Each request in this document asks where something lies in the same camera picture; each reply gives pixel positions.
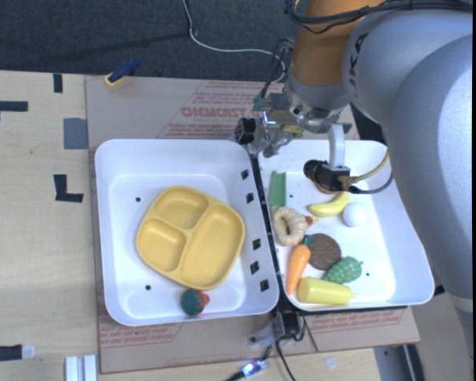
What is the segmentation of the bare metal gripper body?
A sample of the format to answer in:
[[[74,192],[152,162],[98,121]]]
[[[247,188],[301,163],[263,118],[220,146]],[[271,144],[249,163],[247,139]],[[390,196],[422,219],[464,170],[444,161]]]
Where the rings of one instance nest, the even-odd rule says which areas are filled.
[[[299,137],[305,132],[327,133],[337,123],[342,108],[326,110],[309,105],[295,94],[270,93],[257,95],[259,123],[267,130],[290,133]]]

